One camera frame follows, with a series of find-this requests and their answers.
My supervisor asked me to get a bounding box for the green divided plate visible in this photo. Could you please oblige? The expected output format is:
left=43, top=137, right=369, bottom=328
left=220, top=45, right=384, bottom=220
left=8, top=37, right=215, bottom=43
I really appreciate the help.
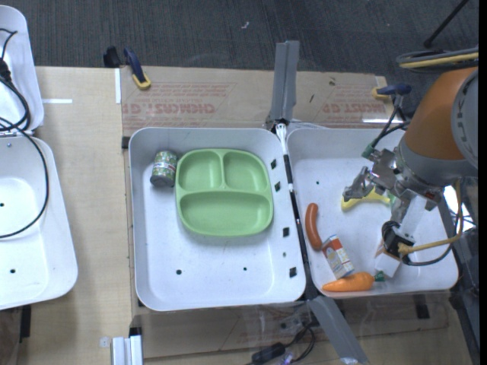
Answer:
left=175, top=148, right=275, bottom=238

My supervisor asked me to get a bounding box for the brown cardboard board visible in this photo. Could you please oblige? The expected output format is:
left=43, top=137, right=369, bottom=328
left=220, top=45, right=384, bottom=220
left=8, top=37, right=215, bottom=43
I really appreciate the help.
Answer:
left=119, top=65, right=450, bottom=360

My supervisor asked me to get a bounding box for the red sausage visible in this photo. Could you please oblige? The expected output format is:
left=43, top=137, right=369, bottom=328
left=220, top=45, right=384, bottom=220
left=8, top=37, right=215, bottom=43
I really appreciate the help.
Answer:
left=305, top=202, right=324, bottom=251

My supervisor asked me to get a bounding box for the small green can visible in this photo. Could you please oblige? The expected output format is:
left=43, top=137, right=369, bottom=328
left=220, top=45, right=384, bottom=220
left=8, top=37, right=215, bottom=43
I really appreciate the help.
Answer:
left=149, top=150, right=179, bottom=188

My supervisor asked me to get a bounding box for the orange and white carton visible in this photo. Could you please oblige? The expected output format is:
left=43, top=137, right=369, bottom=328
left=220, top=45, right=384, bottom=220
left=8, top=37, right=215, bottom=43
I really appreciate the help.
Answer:
left=321, top=234, right=355, bottom=280

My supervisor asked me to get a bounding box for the white plastic tray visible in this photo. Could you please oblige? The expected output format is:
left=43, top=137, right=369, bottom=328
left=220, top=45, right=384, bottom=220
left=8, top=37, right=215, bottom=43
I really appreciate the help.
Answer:
left=128, top=127, right=307, bottom=313
left=285, top=127, right=460, bottom=300

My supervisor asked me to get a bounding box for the black cylinder on white bracket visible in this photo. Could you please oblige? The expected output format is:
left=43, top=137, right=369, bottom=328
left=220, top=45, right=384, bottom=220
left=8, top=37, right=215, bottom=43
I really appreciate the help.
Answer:
left=381, top=195, right=430, bottom=260

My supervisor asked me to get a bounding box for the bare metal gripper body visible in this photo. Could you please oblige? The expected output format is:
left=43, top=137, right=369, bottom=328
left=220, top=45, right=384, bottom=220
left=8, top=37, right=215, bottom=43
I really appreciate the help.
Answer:
left=369, top=148, right=444, bottom=211

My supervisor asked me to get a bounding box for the orange carrot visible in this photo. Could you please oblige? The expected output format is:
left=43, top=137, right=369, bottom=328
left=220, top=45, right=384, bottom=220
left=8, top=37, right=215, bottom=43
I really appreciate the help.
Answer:
left=322, top=271, right=386, bottom=293

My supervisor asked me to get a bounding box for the yellow banana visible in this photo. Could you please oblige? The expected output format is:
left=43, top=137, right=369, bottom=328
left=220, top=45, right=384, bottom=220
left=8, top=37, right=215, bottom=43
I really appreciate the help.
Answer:
left=341, top=186, right=391, bottom=213

